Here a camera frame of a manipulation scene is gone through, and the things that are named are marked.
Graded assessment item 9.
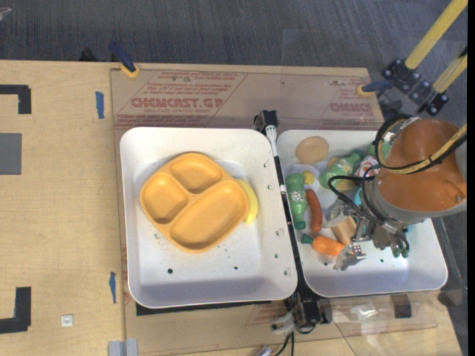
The brown cardboard board red print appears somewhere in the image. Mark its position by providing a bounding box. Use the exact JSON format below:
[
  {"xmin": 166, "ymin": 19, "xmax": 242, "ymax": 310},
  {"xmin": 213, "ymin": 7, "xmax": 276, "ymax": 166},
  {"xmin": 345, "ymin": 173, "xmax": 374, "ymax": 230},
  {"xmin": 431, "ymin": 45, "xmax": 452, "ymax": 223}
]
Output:
[{"xmin": 110, "ymin": 62, "xmax": 439, "ymax": 352}]

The green round toy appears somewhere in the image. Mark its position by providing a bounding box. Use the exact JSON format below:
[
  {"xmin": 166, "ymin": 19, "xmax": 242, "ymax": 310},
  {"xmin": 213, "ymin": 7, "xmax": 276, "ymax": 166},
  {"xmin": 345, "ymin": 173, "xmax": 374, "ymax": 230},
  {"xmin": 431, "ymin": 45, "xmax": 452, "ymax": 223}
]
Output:
[{"xmin": 367, "ymin": 140, "xmax": 392, "ymax": 159}]

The black block with thin wires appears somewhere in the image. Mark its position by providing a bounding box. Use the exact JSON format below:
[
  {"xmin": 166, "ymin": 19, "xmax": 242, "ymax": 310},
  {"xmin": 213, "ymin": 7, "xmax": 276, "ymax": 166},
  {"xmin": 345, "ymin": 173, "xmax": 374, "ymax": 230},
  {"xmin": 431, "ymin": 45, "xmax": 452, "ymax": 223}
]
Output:
[
  {"xmin": 253, "ymin": 109, "xmax": 280, "ymax": 131},
  {"xmin": 292, "ymin": 297, "xmax": 333, "ymax": 329}
]

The beige round biscuit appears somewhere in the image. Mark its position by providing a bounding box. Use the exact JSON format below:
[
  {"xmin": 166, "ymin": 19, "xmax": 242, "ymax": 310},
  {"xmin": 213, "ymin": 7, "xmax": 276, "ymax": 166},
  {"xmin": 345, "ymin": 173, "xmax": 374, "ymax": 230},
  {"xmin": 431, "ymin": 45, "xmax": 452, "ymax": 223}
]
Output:
[{"xmin": 295, "ymin": 135, "xmax": 330, "ymax": 165}]

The light green bottle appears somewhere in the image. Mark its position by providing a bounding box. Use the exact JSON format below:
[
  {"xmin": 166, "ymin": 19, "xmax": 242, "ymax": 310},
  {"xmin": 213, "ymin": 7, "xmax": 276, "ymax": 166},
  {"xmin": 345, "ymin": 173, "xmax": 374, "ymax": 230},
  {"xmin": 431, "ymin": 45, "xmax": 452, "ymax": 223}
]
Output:
[{"xmin": 318, "ymin": 150, "xmax": 365, "ymax": 191}]

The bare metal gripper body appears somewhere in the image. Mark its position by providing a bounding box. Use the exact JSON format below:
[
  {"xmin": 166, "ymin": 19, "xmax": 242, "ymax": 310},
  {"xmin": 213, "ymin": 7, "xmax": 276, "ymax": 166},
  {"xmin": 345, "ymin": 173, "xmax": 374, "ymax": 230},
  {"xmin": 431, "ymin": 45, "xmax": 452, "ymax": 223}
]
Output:
[{"xmin": 352, "ymin": 211, "xmax": 410, "ymax": 252}]

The red-brown sausage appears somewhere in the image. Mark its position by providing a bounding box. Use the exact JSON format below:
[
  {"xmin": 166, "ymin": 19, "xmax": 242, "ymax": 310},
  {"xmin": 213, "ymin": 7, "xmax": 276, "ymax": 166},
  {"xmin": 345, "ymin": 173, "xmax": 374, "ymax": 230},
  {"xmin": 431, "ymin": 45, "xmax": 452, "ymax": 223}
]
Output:
[{"xmin": 305, "ymin": 188, "xmax": 324, "ymax": 234}]

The orange divided plate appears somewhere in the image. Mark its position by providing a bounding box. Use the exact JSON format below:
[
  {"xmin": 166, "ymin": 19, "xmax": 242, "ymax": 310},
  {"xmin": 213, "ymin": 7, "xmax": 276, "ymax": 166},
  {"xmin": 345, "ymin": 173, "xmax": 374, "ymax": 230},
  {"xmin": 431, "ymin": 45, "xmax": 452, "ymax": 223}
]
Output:
[{"xmin": 139, "ymin": 151, "xmax": 250, "ymax": 255}]

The tan bread roll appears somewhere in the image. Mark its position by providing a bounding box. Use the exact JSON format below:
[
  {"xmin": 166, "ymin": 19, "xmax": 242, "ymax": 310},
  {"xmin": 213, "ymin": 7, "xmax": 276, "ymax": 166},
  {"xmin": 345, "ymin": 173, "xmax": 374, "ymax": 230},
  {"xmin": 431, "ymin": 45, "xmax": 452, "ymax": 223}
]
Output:
[{"xmin": 330, "ymin": 215, "xmax": 359, "ymax": 246}]

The orange carrot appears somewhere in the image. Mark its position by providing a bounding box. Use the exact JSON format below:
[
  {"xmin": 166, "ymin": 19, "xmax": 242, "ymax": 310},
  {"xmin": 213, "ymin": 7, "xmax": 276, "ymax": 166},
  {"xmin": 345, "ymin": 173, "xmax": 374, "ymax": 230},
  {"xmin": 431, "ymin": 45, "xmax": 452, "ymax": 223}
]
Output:
[{"xmin": 300, "ymin": 232, "xmax": 347, "ymax": 257}]

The red and white can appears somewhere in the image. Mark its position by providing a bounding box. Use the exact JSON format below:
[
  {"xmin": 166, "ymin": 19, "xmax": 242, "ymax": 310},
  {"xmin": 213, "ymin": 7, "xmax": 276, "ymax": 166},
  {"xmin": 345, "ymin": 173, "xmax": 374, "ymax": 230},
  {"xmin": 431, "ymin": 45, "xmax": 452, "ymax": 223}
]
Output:
[{"xmin": 353, "ymin": 155, "xmax": 381, "ymax": 179}]

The white plastic tray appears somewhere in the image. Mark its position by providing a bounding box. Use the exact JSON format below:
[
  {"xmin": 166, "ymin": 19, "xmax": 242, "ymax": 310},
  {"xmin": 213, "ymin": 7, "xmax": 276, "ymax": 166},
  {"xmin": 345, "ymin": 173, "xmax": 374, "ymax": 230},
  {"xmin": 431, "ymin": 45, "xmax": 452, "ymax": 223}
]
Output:
[
  {"xmin": 275, "ymin": 128, "xmax": 449, "ymax": 299},
  {"xmin": 119, "ymin": 125, "xmax": 299, "ymax": 309}
]

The dark green bottle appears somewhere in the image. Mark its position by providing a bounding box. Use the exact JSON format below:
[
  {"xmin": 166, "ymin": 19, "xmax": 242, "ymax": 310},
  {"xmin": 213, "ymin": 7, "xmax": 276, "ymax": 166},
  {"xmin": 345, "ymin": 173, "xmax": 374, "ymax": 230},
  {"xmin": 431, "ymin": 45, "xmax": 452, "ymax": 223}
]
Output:
[{"xmin": 284, "ymin": 172, "xmax": 308, "ymax": 231}]

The thin black and white rod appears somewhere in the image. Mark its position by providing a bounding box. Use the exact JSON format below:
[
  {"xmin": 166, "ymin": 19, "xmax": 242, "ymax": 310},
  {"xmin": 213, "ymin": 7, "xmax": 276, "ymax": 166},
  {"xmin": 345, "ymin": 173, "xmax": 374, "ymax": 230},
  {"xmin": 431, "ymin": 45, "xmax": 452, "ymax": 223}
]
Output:
[{"xmin": 265, "ymin": 123, "xmax": 304, "ymax": 297}]

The white fried egg toy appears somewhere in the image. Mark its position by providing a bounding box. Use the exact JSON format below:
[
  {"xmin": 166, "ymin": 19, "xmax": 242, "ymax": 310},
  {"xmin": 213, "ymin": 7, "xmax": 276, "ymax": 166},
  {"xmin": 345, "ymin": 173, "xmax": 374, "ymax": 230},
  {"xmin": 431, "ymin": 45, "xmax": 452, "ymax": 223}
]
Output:
[{"xmin": 289, "ymin": 163, "xmax": 321, "ymax": 193}]

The yellow banana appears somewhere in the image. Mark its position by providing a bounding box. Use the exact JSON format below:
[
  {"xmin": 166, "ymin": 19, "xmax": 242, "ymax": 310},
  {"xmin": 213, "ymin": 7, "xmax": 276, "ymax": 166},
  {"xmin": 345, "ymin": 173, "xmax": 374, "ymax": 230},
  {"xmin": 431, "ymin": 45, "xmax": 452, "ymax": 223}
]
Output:
[{"xmin": 235, "ymin": 177, "xmax": 260, "ymax": 225}]

